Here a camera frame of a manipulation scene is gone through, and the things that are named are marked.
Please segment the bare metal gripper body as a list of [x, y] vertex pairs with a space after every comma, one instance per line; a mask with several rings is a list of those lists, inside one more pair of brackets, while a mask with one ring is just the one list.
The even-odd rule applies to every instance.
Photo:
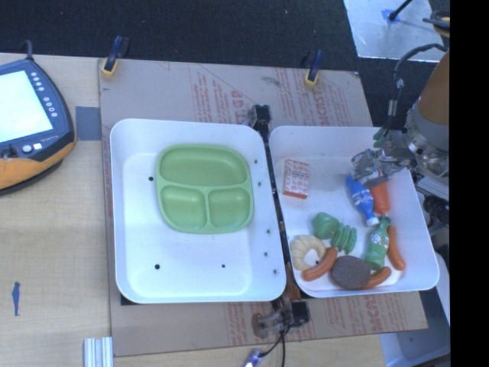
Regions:
[[408, 168], [428, 177], [449, 176], [449, 153], [423, 136], [382, 135], [377, 147], [381, 149], [381, 160], [392, 169]]

